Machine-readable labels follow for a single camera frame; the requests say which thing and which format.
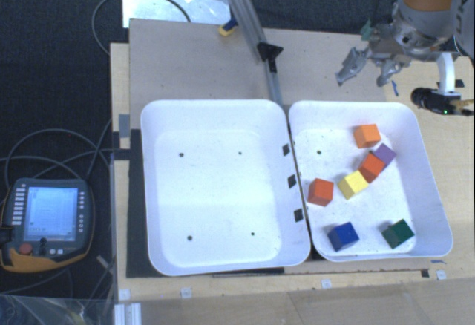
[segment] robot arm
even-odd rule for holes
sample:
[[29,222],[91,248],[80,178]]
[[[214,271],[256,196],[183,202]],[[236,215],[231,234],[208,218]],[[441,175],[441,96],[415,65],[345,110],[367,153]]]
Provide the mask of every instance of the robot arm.
[[[381,68],[378,86],[388,83],[412,59],[437,62],[439,89],[425,89],[424,94],[418,91],[413,94],[413,102],[441,114],[469,115],[470,111],[453,105],[460,100],[454,92],[453,60],[464,54],[474,61],[474,0],[397,0],[391,23],[375,23],[375,17],[376,13],[361,32],[363,40],[368,41],[366,50],[350,51],[336,74],[338,84],[356,76],[368,59]],[[457,49],[447,52],[444,46],[451,39]]]

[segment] blue screen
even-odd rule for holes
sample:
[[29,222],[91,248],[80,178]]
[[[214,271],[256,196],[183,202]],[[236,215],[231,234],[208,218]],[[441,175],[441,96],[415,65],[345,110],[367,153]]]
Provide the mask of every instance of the blue screen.
[[24,240],[76,240],[77,188],[30,187]]

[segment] purple cube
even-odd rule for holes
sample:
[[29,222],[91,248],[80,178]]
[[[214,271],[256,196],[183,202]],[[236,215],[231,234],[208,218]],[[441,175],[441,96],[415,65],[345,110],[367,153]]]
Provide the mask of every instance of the purple cube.
[[386,168],[396,157],[396,152],[382,143],[378,149],[373,152],[373,155],[380,159],[385,164]]

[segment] cube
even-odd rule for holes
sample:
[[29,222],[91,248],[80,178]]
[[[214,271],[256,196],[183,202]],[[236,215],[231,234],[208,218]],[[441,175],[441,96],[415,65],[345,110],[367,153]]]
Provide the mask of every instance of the cube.
[[333,198],[333,183],[322,179],[314,179],[309,187],[308,202],[327,206]]
[[381,140],[378,126],[374,124],[358,126],[353,132],[353,136],[355,137],[358,148],[373,147]]
[[396,152],[394,152],[391,148],[382,143],[378,147],[378,149],[373,152],[373,155],[380,159],[384,163],[384,167],[386,168],[396,157]]
[[335,226],[327,236],[335,251],[347,249],[359,241],[359,236],[356,234],[351,222]]
[[388,226],[387,229],[382,232],[382,235],[389,246],[394,249],[409,238],[413,237],[414,232],[403,219],[394,223],[394,225]]
[[356,170],[345,176],[337,186],[341,193],[349,200],[354,194],[368,187],[368,182],[364,179],[360,171]]
[[368,154],[358,170],[367,182],[372,183],[384,167],[385,164],[378,157],[374,156],[374,154]]

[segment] yellow cube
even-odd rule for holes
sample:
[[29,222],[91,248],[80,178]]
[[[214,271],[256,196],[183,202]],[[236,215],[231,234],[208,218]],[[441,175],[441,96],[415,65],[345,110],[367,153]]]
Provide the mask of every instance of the yellow cube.
[[337,184],[347,200],[354,194],[368,187],[368,185],[368,182],[358,170],[348,174]]

